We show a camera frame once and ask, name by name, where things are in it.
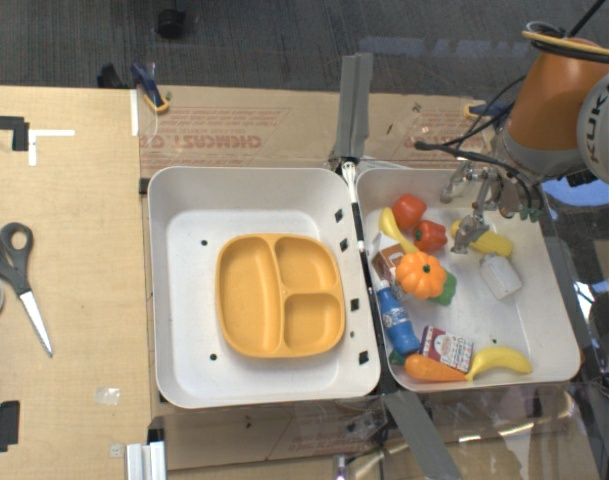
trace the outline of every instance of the orange divided plate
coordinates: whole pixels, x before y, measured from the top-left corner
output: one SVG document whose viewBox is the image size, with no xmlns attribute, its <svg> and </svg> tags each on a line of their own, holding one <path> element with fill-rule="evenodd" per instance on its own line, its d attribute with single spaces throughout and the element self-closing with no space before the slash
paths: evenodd
<svg viewBox="0 0 609 480">
<path fill-rule="evenodd" d="M 220 328 L 252 357 L 303 357 L 333 348 L 344 333 L 339 269 L 310 237 L 250 234 L 228 241 L 217 258 Z"/>
</svg>

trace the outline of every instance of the blue bottle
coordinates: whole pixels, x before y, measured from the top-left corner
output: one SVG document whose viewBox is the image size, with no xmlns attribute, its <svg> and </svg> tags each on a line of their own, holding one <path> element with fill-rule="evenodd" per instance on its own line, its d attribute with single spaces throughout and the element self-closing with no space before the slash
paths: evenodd
<svg viewBox="0 0 609 480">
<path fill-rule="evenodd" d="M 375 284 L 375 292 L 380 303 L 382 323 L 393 348 L 402 356 L 417 352 L 420 341 L 415 336 L 404 305 L 393 296 L 391 285 L 385 279 L 380 279 Z"/>
</svg>

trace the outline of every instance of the red tomato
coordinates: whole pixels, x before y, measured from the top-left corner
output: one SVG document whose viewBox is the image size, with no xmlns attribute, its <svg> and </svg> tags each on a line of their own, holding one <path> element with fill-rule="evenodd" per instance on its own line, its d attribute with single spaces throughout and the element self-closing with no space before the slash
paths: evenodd
<svg viewBox="0 0 609 480">
<path fill-rule="evenodd" d="M 400 229 L 409 229 L 417 224 L 424 212 L 426 211 L 426 203 L 421 199 L 404 194 L 391 207 L 397 227 Z"/>
</svg>

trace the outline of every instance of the carrot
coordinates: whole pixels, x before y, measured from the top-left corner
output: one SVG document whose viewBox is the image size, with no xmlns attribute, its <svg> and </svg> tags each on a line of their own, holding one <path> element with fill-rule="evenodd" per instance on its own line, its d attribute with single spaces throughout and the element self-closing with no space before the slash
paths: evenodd
<svg viewBox="0 0 609 480">
<path fill-rule="evenodd" d="M 422 354 L 411 354 L 404 362 L 404 370 L 411 377 L 433 382 L 466 380 L 464 373 Z"/>
</svg>

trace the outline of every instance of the black scissors handle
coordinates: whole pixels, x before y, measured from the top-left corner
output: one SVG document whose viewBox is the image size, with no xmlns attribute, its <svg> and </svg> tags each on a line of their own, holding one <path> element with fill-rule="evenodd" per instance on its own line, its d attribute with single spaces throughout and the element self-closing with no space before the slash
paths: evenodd
<svg viewBox="0 0 609 480">
<path fill-rule="evenodd" d="M 13 236 L 20 233 L 25 237 L 22 247 L 13 245 Z M 33 232 L 19 222 L 10 222 L 0 230 L 0 276 L 6 279 L 17 295 L 31 291 L 28 283 L 28 255 L 33 248 Z"/>
</svg>

